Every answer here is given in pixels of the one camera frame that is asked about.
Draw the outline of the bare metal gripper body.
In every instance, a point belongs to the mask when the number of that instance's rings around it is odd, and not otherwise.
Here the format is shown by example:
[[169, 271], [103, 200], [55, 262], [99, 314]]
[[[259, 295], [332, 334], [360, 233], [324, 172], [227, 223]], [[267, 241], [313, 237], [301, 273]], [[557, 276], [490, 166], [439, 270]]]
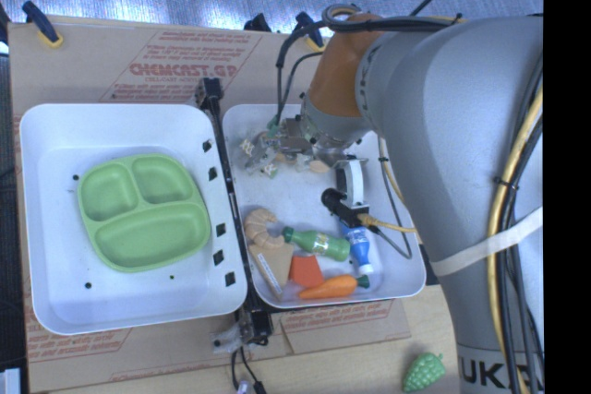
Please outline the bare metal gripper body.
[[297, 116], [283, 121], [279, 147], [299, 166], [341, 168], [351, 160], [347, 151], [367, 132], [361, 117]]

